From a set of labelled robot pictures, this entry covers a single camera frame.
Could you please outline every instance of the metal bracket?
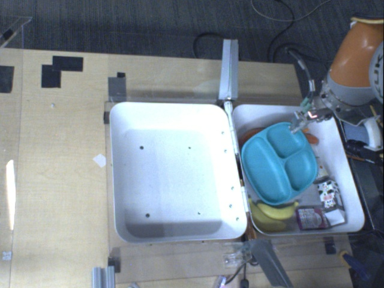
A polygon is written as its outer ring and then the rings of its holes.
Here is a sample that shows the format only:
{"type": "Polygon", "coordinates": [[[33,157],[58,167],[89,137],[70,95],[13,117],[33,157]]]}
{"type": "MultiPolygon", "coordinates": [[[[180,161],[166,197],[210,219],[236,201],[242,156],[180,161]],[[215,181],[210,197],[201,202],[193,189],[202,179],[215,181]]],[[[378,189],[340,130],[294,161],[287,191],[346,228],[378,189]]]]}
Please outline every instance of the metal bracket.
{"type": "Polygon", "coordinates": [[[115,288],[115,267],[93,268],[92,288],[115,288]]]}
{"type": "Polygon", "coordinates": [[[221,61],[219,100],[235,100],[238,97],[239,44],[237,40],[224,40],[221,61]]]}

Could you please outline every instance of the yellow banana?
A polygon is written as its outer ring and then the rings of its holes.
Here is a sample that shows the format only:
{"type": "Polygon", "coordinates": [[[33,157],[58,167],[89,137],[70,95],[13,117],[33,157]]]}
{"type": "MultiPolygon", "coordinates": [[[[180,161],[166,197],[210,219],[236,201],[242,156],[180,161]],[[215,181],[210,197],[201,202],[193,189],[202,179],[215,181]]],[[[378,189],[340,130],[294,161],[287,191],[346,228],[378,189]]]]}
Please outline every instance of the yellow banana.
{"type": "Polygon", "coordinates": [[[287,227],[284,222],[267,217],[251,200],[249,202],[252,219],[260,230],[264,232],[280,232],[287,227]]]}
{"type": "Polygon", "coordinates": [[[259,207],[259,209],[269,218],[273,218],[275,220],[288,220],[293,216],[298,205],[298,202],[294,202],[289,206],[277,208],[264,203],[258,203],[257,207],[259,207]]]}

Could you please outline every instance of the cow print carton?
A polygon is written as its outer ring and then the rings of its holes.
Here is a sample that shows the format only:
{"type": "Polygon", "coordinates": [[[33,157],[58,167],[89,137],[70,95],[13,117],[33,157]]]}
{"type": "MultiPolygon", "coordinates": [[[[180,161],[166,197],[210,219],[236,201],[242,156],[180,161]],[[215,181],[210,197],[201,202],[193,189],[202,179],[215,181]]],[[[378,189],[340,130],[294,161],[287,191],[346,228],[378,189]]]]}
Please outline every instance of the cow print carton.
{"type": "Polygon", "coordinates": [[[345,223],[346,212],[337,183],[331,179],[317,185],[326,219],[331,226],[345,223]]]}

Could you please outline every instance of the table surface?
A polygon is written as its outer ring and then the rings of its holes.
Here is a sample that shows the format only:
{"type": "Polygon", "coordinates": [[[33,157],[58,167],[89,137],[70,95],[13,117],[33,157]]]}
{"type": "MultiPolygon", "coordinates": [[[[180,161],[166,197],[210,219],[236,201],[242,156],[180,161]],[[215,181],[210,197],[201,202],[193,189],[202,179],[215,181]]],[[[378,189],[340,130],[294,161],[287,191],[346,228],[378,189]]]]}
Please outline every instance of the table surface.
{"type": "MultiPolygon", "coordinates": [[[[12,93],[0,94],[0,126],[17,134],[4,132],[0,141],[0,150],[14,147],[7,155],[13,155],[17,175],[13,255],[0,263],[0,287],[91,287],[92,268],[105,268],[109,256],[107,172],[93,160],[106,154],[108,77],[126,73],[128,97],[187,100],[217,91],[221,61],[3,49],[0,65],[15,67],[12,93]],[[83,57],[83,71],[63,71],[60,89],[41,88],[41,66],[52,64],[53,55],[83,57]]],[[[239,95],[260,104],[301,100],[293,66],[282,64],[240,62],[239,95]]],[[[0,160],[4,167],[9,158],[0,160]]],[[[350,250],[346,236],[335,244],[338,251],[350,250]]],[[[352,286],[347,268],[325,253],[322,242],[278,240],[275,247],[297,287],[352,286]]],[[[188,268],[190,261],[185,254],[180,263],[188,268]]],[[[204,277],[185,279],[175,279],[166,264],[159,269],[161,280],[143,275],[139,286],[211,288],[216,276],[214,267],[204,277]]],[[[260,267],[247,272],[251,287],[269,287],[260,267]]]]}

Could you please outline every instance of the gray floor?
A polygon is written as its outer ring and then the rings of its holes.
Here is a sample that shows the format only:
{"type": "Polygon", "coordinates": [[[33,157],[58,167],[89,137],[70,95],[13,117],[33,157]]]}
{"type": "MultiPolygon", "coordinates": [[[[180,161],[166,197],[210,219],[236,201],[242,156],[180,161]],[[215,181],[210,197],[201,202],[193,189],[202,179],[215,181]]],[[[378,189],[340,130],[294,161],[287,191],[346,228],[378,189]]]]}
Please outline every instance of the gray floor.
{"type": "MultiPolygon", "coordinates": [[[[0,0],[0,20],[4,24],[9,16],[33,17],[26,29],[26,48],[220,59],[220,37],[199,38],[193,52],[195,38],[210,32],[237,38],[241,60],[267,61],[269,43],[288,23],[262,18],[250,1],[0,0]]],[[[283,1],[297,18],[325,0],[283,1]]],[[[290,18],[281,3],[254,3],[272,17],[290,18]]],[[[294,23],[276,40],[271,52],[283,43],[300,44],[303,53],[323,61],[308,63],[313,77],[321,80],[349,29],[350,17],[355,13],[382,17],[383,6],[383,0],[334,0],[294,23]]],[[[15,40],[10,46],[20,43],[15,40]]],[[[283,49],[276,52],[275,60],[293,62],[283,49]]],[[[298,75],[305,92],[305,76],[299,70],[298,75]]]]}

